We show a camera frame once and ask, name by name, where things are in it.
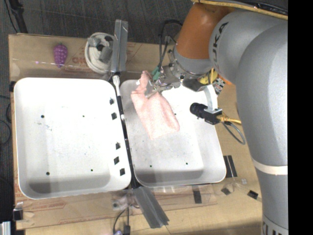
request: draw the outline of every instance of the cardboard box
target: cardboard box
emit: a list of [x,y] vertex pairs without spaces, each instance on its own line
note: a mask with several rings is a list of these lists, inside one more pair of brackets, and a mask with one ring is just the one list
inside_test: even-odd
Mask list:
[[[66,44],[69,50],[66,66],[62,69],[54,64],[51,51],[51,48],[59,42]],[[24,77],[97,79],[99,75],[91,72],[84,62],[85,44],[86,39],[79,38],[29,34],[9,35],[10,80],[16,82]],[[138,79],[141,71],[152,71],[157,64],[158,45],[128,43],[127,72],[121,75],[121,80]],[[219,106],[232,118],[238,118],[235,93],[234,85],[226,85],[219,96]],[[62,231],[66,234],[111,232],[115,217],[119,213],[119,210],[113,209],[112,202],[121,199],[127,191],[43,200],[32,200],[21,193],[18,186],[13,94],[11,103],[15,203],[23,209],[23,219],[17,221],[17,229],[27,229],[27,234],[58,234]],[[223,234],[218,230],[239,231],[239,228],[245,230],[247,227],[248,230],[251,228],[260,232],[261,195],[248,147],[238,144],[223,126],[216,125],[216,129],[223,155],[232,156],[237,177],[226,178],[218,184],[198,186],[201,203],[196,203],[195,188],[192,186],[156,188],[156,199],[170,219],[169,226],[166,229],[163,227],[151,231],[140,209],[133,208],[130,221],[134,234],[183,232],[192,234],[196,231],[208,230],[216,230],[216,233],[212,234]],[[249,190],[257,192],[259,198],[256,200],[249,197],[247,195]]]

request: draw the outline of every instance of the white band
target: white band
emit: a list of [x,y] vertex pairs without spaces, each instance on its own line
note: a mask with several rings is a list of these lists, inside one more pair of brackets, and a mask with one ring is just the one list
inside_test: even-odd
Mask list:
[[288,165],[285,166],[271,166],[271,165],[265,165],[261,164],[254,159],[252,159],[252,162],[258,170],[261,172],[272,174],[272,175],[288,175]]

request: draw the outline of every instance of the white cable coil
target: white cable coil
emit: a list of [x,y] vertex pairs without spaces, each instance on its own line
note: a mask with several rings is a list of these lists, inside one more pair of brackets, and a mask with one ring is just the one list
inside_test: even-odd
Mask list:
[[[92,34],[90,37],[95,37],[101,40],[100,44],[102,44],[104,47],[108,47],[109,46],[109,42],[105,40],[105,37],[109,36],[112,39],[114,39],[114,37],[110,34],[106,34],[106,33],[102,33],[102,32],[96,32],[94,34]],[[98,49],[96,47],[92,47],[89,45],[88,41],[86,43],[85,46],[85,59],[87,62],[88,67],[101,75],[106,75],[108,73],[110,73],[111,70],[111,60],[105,64],[103,62],[101,62],[99,60],[99,56],[100,56],[101,52],[98,51]]]

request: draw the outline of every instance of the pink cloth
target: pink cloth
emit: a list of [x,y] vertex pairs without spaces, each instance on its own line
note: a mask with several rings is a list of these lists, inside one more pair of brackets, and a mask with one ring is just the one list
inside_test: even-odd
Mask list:
[[179,131],[179,123],[169,102],[159,92],[145,97],[150,74],[143,71],[140,85],[131,93],[138,117],[151,140]]

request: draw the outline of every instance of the robotic arm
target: robotic arm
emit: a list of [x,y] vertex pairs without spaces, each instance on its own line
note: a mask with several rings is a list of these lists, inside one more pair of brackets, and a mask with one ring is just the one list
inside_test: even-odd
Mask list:
[[232,7],[195,3],[154,88],[197,80],[212,67],[236,84],[238,111],[263,200],[262,234],[289,233],[287,149],[288,21]]

